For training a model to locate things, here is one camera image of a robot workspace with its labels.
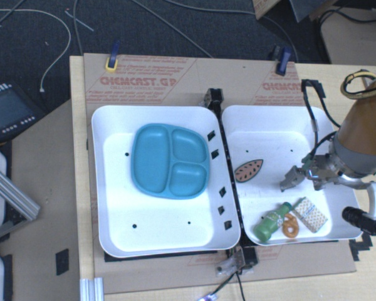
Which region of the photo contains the black block with thin wires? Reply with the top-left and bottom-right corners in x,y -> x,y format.
227,246 -> 258,275
203,88 -> 224,110

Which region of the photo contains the blue divided plate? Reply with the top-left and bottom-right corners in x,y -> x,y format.
130,123 -> 211,200

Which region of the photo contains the thin black rod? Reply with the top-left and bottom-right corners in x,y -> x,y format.
214,102 -> 244,248

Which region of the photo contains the black cylinder on white bracket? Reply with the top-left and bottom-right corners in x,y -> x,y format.
342,180 -> 376,236

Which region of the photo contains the white plastic tray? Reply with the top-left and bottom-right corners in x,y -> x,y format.
221,105 -> 364,246
91,105 -> 241,259

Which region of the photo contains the brown cardboard board red print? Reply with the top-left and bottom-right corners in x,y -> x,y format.
83,53 -> 357,294

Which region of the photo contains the white carton with orange pattern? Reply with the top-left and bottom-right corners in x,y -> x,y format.
291,196 -> 329,234

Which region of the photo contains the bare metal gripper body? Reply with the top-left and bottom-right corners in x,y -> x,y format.
303,154 -> 366,192

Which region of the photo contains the orange pretzel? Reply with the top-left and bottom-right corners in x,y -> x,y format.
281,212 -> 300,239

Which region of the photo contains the green plastic bottle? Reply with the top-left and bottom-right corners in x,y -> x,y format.
253,201 -> 293,243

